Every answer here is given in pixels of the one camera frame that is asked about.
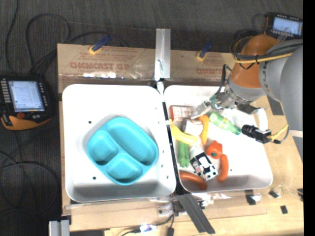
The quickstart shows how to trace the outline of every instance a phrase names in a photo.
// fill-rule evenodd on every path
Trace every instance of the sausage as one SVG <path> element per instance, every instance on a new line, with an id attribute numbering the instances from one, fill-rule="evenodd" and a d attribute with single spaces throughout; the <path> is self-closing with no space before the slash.
<path id="1" fill-rule="evenodd" d="M 218 181 L 220 183 L 224 182 L 228 174 L 228 159 L 227 155 L 222 154 L 220 157 L 220 172 L 218 175 Z"/>
<path id="2" fill-rule="evenodd" d="M 180 177 L 180 179 L 189 180 L 189 181 L 192 181 L 192 182 L 198 184 L 200 189 L 202 189 L 202 190 L 206 190 L 208 188 L 206 181 L 203 180 L 200 176 L 197 176 L 193 173 L 181 171 L 181 172 L 179 172 L 179 177 Z"/>

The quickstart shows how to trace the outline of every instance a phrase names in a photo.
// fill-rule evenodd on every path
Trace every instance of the white plastic tray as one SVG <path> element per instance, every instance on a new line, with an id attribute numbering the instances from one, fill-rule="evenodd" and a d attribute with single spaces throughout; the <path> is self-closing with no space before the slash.
<path id="1" fill-rule="evenodd" d="M 203 101 L 209 100 L 209 97 L 216 93 L 218 87 L 203 86 L 178 86 L 172 85 L 165 89 L 164 96 L 170 116 L 170 106 L 193 106 L 197 107 Z M 231 120 L 236 126 L 242 127 L 244 124 L 256 125 L 254 116 L 247 115 L 238 110 L 224 110 L 223 116 Z M 218 193 L 223 191 L 261 189 L 268 187 L 273 180 L 272 171 L 262 143 L 255 141 L 243 134 L 235 135 L 230 131 L 220 129 L 214 124 L 209 124 L 208 140 L 222 144 L 223 153 L 227 155 L 229 161 L 229 173 L 226 181 L 220 183 L 216 177 L 207 181 L 208 189 L 201 190 L 198 185 L 187 180 L 182 181 L 183 187 L 189 192 L 208 192 Z M 174 150 L 177 154 L 177 143 L 173 141 Z M 220 161 L 211 159 L 214 166 L 219 169 Z M 181 168 L 193 172 L 190 165 L 188 168 Z"/>
<path id="2" fill-rule="evenodd" d="M 157 162 L 137 182 L 117 185 L 88 158 L 91 135 L 113 117 L 126 117 L 157 143 Z M 63 92 L 65 189 L 77 202 L 165 197 L 176 187 L 160 94 L 148 86 L 70 85 Z"/>

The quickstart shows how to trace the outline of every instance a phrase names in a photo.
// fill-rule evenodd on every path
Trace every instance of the lcd screen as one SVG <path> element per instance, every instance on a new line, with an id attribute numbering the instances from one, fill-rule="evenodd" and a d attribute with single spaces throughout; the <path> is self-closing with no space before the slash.
<path id="1" fill-rule="evenodd" d="M 275 17 L 273 29 L 301 36 L 302 25 L 303 22 Z"/>
<path id="2" fill-rule="evenodd" d="M 9 81 L 15 112 L 44 111 L 36 81 Z"/>

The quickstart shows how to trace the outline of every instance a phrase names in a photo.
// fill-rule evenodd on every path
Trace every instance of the toy banana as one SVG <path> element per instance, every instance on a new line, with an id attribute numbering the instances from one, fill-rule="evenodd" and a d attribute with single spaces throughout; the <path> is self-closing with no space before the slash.
<path id="1" fill-rule="evenodd" d="M 192 145 L 199 141 L 199 137 L 183 133 L 173 122 L 169 120 L 173 137 L 185 144 Z"/>

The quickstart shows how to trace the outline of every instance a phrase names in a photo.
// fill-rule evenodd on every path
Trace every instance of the black floor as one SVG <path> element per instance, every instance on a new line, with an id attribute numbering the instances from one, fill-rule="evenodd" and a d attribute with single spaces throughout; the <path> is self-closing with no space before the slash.
<path id="1" fill-rule="evenodd" d="M 228 52 L 234 33 L 262 31 L 263 14 L 269 11 L 303 18 L 303 0 L 0 0 L 0 75 L 31 70 L 57 99 L 56 56 L 37 62 L 65 42 L 68 30 L 67 40 L 101 31 L 120 38 L 112 45 L 123 41 L 154 48 L 156 28 L 168 28 L 173 50 L 200 50 L 211 40 L 213 52 Z M 72 43 L 93 44 L 102 35 L 91 33 Z M 16 132 L 0 125 L 1 236 L 47 236 L 48 221 L 60 218 L 60 130 L 54 102 L 55 117 L 41 127 Z"/>

